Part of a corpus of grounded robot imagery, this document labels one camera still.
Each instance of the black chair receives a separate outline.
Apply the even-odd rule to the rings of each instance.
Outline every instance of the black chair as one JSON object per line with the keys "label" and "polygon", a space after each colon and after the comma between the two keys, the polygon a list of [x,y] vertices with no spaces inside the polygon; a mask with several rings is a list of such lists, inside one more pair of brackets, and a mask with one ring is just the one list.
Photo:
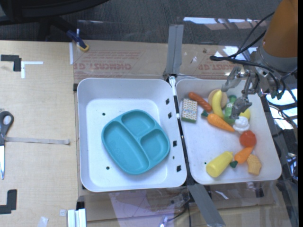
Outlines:
{"label": "black chair", "polygon": [[67,33],[76,33],[76,26],[60,17],[88,9],[109,0],[0,0],[5,16],[0,17],[0,26],[21,23],[40,23],[37,40],[45,41],[50,26]]}

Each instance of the black plastic piece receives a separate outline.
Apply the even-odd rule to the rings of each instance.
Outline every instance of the black plastic piece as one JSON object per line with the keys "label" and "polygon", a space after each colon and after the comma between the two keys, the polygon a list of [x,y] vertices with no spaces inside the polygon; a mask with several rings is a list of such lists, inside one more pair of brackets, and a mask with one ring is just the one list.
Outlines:
{"label": "black plastic piece", "polygon": [[256,193],[256,198],[263,198],[264,197],[264,192],[263,188],[255,188],[255,193]]}
{"label": "black plastic piece", "polygon": [[10,214],[12,210],[17,209],[17,190],[8,190],[6,205],[0,205],[0,214]]}
{"label": "black plastic piece", "polygon": [[72,90],[74,92],[77,92],[77,88],[78,88],[78,84],[77,83],[74,83],[73,86],[72,86]]}
{"label": "black plastic piece", "polygon": [[21,58],[18,55],[1,55],[1,61],[13,61],[13,70],[21,71]]}
{"label": "black plastic piece", "polygon": [[84,209],[84,208],[85,208],[84,202],[77,202],[76,210],[80,210],[80,209]]}

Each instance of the toy tomato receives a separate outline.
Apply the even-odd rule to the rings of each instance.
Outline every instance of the toy tomato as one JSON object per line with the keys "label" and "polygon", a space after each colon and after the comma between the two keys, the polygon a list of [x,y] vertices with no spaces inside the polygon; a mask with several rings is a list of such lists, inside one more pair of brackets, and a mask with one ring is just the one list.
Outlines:
{"label": "toy tomato", "polygon": [[255,146],[257,143],[256,135],[252,131],[244,131],[240,135],[240,144],[245,147]]}

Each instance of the white tape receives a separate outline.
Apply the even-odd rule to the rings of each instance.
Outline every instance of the white tape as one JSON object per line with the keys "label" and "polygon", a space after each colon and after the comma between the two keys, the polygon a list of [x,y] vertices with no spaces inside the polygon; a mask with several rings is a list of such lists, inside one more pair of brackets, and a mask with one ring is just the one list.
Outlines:
{"label": "white tape", "polygon": [[37,227],[46,227],[47,223],[48,223],[48,218],[42,216],[40,218],[40,221],[39,221]]}
{"label": "white tape", "polygon": [[37,139],[37,138],[18,138],[18,137],[5,137],[6,141],[10,142],[23,142],[23,143],[42,143],[42,144],[58,144],[68,145],[70,140],[50,140],[50,139]]}
{"label": "white tape", "polygon": [[25,78],[25,65],[43,65],[43,61],[21,61],[21,78]]}
{"label": "white tape", "polygon": [[72,52],[72,42],[70,42],[70,64],[72,65],[74,63],[73,60],[73,52]]}
{"label": "white tape", "polygon": [[60,210],[59,216],[65,217],[66,216],[66,210]]}

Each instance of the toy food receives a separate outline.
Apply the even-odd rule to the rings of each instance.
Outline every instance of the toy food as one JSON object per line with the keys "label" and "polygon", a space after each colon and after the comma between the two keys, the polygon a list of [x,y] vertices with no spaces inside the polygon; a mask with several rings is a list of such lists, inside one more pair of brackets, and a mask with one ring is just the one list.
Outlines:
{"label": "toy food", "polygon": [[239,118],[235,120],[233,128],[242,134],[244,131],[247,131],[250,128],[248,119],[244,116],[239,116]]}
{"label": "toy food", "polygon": [[188,94],[188,97],[191,100],[194,100],[196,102],[198,102],[198,104],[203,107],[206,111],[210,112],[212,110],[212,106],[204,100],[204,98],[200,97],[198,94],[194,93],[194,92],[190,92]]}
{"label": "toy food", "polygon": [[[216,91],[218,91],[219,89],[215,89],[213,91],[210,92],[210,94],[208,95],[208,103],[210,105],[212,105],[212,100],[213,100],[213,96],[216,93]],[[225,105],[227,104],[227,100],[228,100],[228,96],[225,92],[222,92],[222,98],[221,98],[221,108],[224,108]]]}
{"label": "toy food", "polygon": [[230,116],[232,114],[232,107],[234,102],[236,101],[237,97],[235,95],[229,96],[229,102],[226,104],[225,110],[224,110],[224,121],[226,121],[229,124],[233,124],[235,122],[234,119],[231,119]]}
{"label": "toy food", "polygon": [[198,103],[190,99],[183,99],[181,119],[188,122],[196,122]]}
{"label": "toy food", "polygon": [[248,120],[250,120],[250,109],[247,108],[243,113],[240,113],[240,116],[246,117]]}
{"label": "toy food", "polygon": [[205,110],[201,113],[201,116],[206,117],[207,121],[213,125],[216,126],[222,130],[226,130],[226,131],[230,131],[230,132],[234,132],[235,129],[229,125],[227,122],[225,122],[222,118],[220,118],[220,116],[214,114],[214,113],[210,113],[208,114]]}
{"label": "toy food", "polygon": [[244,163],[248,156],[251,154],[252,150],[254,149],[253,146],[245,147],[242,150],[240,150],[237,154],[235,154],[235,161],[237,161],[239,164]]}
{"label": "toy food", "polygon": [[212,107],[214,114],[218,115],[220,118],[224,118],[224,114],[221,108],[221,99],[222,99],[222,91],[218,90],[214,93],[212,98]]}
{"label": "toy food", "polygon": [[218,155],[206,165],[207,173],[212,177],[218,177],[232,161],[232,157],[231,151],[225,151]]}
{"label": "toy food", "polygon": [[255,146],[257,143],[256,135],[252,131],[244,131],[240,135],[240,144],[244,147]]}
{"label": "toy food", "polygon": [[256,155],[250,154],[247,158],[248,172],[259,175],[262,164]]}

